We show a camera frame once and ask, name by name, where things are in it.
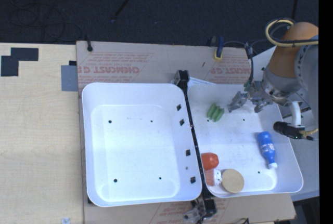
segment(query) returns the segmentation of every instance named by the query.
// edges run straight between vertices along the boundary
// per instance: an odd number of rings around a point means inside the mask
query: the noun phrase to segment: yellow cable
[[[313,130],[301,130],[300,133],[303,135],[303,136],[308,136],[308,135],[311,135],[311,134],[314,134],[315,132],[319,131],[318,128],[315,128]]]
[[[271,38],[269,30],[270,30],[271,26],[273,26],[276,23],[280,23],[280,22],[288,23],[290,25],[294,24],[292,21],[284,20],[284,19],[273,20],[273,21],[269,22],[266,26],[265,34],[266,34],[268,41],[270,41],[272,44],[274,44],[276,46],[280,46],[280,47],[298,47],[298,46],[305,46],[305,45],[309,45],[309,44],[318,45],[318,41],[294,42],[294,43],[281,43],[281,42],[275,41],[274,39]]]

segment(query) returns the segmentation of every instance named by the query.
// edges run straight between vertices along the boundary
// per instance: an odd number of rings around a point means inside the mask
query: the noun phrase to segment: black tape
[[[11,48],[10,56],[1,56],[1,76],[19,76],[19,61],[38,61],[38,48]]]
[[[70,65],[70,66],[76,66],[76,60],[70,60],[68,62],[68,65]]]

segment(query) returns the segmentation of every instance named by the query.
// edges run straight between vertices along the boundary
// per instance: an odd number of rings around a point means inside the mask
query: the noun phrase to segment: wooden board
[[[19,61],[19,76],[0,77],[0,223],[83,223],[78,92],[61,91],[61,66],[74,45],[0,44],[38,48]]]

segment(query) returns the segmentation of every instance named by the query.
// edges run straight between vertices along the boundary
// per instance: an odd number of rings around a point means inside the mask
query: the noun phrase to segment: red object
[[[201,160],[204,170],[216,168],[219,164],[219,157],[214,153],[201,154]]]

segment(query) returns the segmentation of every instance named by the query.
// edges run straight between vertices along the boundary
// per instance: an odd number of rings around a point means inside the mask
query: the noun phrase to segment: cardboard sheet
[[[84,217],[86,224],[167,224],[185,223],[183,213],[190,202],[154,203],[135,206],[97,207],[88,202],[85,181],[85,149],[81,94],[92,82],[170,83],[177,70],[188,70],[190,77],[216,84],[243,84],[250,75],[244,49],[224,48],[222,60],[214,60],[214,47],[91,42],[77,48],[80,105],[81,154]],[[250,223],[294,219],[289,194],[257,195],[216,199],[217,214],[205,223]]]

